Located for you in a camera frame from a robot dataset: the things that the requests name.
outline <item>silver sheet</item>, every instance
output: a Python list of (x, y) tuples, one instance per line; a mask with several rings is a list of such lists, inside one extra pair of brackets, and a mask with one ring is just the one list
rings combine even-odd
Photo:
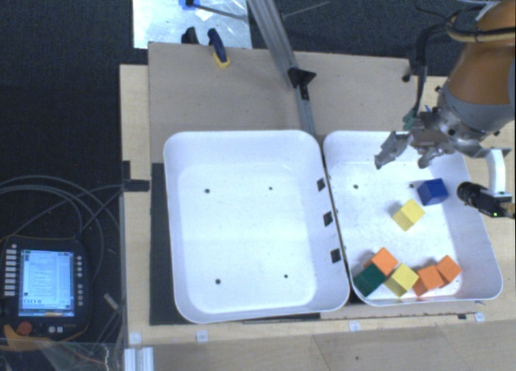
[(252, 47), (245, 0), (200, 0), (200, 4), (234, 17), (198, 8), (185, 10), (179, 0), (133, 0), (135, 48), (147, 48), (149, 41), (180, 43), (188, 27), (195, 27), (200, 44), (208, 44), (207, 32), (214, 27), (225, 46)]

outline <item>blue cube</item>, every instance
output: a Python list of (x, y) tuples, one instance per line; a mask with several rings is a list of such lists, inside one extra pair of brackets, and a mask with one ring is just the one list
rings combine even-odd
[(448, 197), (448, 191), (443, 179), (425, 181), (418, 187), (419, 198), (424, 206), (437, 205)]

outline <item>orange cube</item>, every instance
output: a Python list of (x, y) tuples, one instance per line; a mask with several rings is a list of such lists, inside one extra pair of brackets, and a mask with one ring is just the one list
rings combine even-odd
[(396, 268), (397, 259), (392, 256), (387, 249), (382, 248), (365, 263), (364, 268), (367, 268), (370, 264), (375, 264), (377, 268), (388, 277), (394, 271), (394, 268)]
[(458, 266), (458, 264), (450, 258), (450, 256), (446, 255), (437, 265), (437, 270), (441, 274), (441, 277), (443, 277), (444, 285), (449, 284), (452, 282), (459, 273), (462, 272), (462, 269)]
[(445, 285), (443, 277), (435, 265), (427, 266), (418, 271), (419, 279), (414, 284), (414, 292), (419, 297), (429, 290), (440, 288)]

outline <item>table surface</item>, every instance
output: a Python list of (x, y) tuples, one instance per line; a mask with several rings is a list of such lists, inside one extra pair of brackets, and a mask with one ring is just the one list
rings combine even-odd
[[(189, 48), (189, 46), (166, 46), (163, 48), (158, 46), (158, 50), (163, 51), (167, 59), (171, 60), (170, 65), (167, 66), (168, 71), (164, 71), (162, 74), (168, 74), (171, 77), (169, 80), (173, 88), (171, 92), (179, 105), (181, 105), (181, 97), (186, 97), (186, 94), (189, 97), (195, 97), (195, 94), (202, 95), (207, 92), (215, 94), (217, 92), (212, 82), (202, 80), (198, 71), (192, 72), (181, 66), (183, 63), (178, 60), (184, 60), (185, 52), (190, 51), (185, 47)], [(149, 51), (149, 60), (152, 66), (152, 48)], [(230, 49), (230, 51), (230, 58), (234, 63), (237, 60), (240, 66), (249, 66), (254, 60), (262, 63), (263, 60), (267, 60), (268, 54), (262, 50)], [(197, 60), (202, 64), (203, 57), (206, 57), (206, 54), (198, 49), (189, 53), (190, 62)], [(316, 127), (322, 128), (321, 137), (337, 129), (356, 130), (359, 127), (360, 130), (393, 130), (393, 126), (398, 127), (398, 124), (401, 124), (401, 117), (409, 110), (414, 101), (415, 84), (411, 82), (407, 85), (400, 85), (399, 77), (408, 69), (408, 63), (405, 60), (318, 53), (297, 53), (297, 58), (302, 68), (320, 71), (323, 77), (319, 81), (316, 79), (314, 85), (310, 85), (315, 124)], [(252, 74), (252, 69), (248, 68), (246, 73)], [(262, 71), (261, 74), (264, 77), (260, 81), (260, 92), (267, 92), (268, 85), (272, 86), (271, 92), (277, 92), (277, 72), (273, 67)], [(151, 179), (151, 140), (153, 139), (151, 128), (153, 127), (150, 120), (152, 102), (149, 102), (149, 85), (151, 84), (149, 75), (153, 77), (153, 72), (149, 74), (147, 66), (122, 65), (120, 68), (123, 159), (131, 162), (131, 178), (133, 179)], [(264, 80), (268, 75), (270, 81)], [(225, 80), (230, 81), (231, 75), (228, 74)], [(444, 80), (443, 77), (429, 77), (422, 106), (435, 104), (434, 88), (442, 85)], [(239, 80), (239, 86), (243, 88), (241, 92), (243, 96), (239, 98), (239, 102), (244, 105), (253, 103), (249, 100), (253, 92), (244, 89), (249, 85), (256, 85), (256, 82)], [(367, 89), (368, 94), (364, 95), (364, 89)], [(283, 89), (282, 91), (287, 94), (287, 97), (293, 98), (291, 90)], [(334, 103), (336, 94), (343, 99), (340, 104)], [(360, 94), (362, 99), (357, 100), (357, 94)], [(377, 100), (374, 104), (376, 108), (372, 108), (374, 100)], [(286, 108), (296, 109), (293, 99), (290, 104), (287, 103)], [(360, 117), (360, 119), (348, 126), (349, 121), (346, 121), (346, 117)], [(393, 124), (392, 118), (397, 120), (396, 124)], [(506, 126), (497, 138), (491, 137), (486, 140), (485, 145), (514, 148), (514, 122)], [(468, 158), (466, 158), (466, 162), (472, 180), (487, 184), (485, 162)], [(507, 189), (514, 192), (513, 152), (506, 158), (506, 164)], [(230, 322), (152, 327), (148, 321), (150, 203), (149, 192), (126, 192), (124, 194), (123, 247), (125, 248), (125, 286), (127, 287), (127, 332), (130, 344), (193, 343), (196, 333), (201, 330), (209, 332), (210, 340), (218, 341), (262, 340), (263, 338), (285, 336), (297, 336), (300, 341), (305, 341), (304, 337), (312, 338), (317, 335), (349, 332), (356, 322), (359, 323), (361, 330), (448, 327), (458, 323), (474, 326), (475, 314), (479, 311), (487, 322), (496, 323), (499, 320), (516, 319), (514, 221), (485, 218), (485, 225), (504, 279), (503, 291), (492, 301), (442, 302), (385, 308), (354, 304), (346, 305), (338, 311), (324, 313), (322, 320), (319, 321), (254, 324)], [(464, 314), (465, 319), (459, 319), (458, 314)], [(342, 338), (344, 337), (336, 336), (335, 340)]]

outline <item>dark green block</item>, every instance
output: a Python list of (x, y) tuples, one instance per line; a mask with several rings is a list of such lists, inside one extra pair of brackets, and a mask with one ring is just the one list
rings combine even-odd
[(384, 283), (386, 276), (377, 268), (375, 264), (370, 264), (366, 269), (353, 278), (355, 287), (362, 295), (367, 297), (378, 286)]

